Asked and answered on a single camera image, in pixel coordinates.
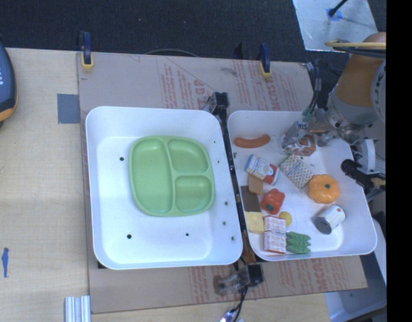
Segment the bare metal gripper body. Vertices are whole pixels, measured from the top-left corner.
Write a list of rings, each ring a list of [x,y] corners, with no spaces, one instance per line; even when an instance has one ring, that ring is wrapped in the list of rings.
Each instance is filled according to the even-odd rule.
[[[358,139],[356,115],[348,109],[308,108],[305,112],[307,131],[312,134],[328,133],[331,139],[342,139],[353,144]]]

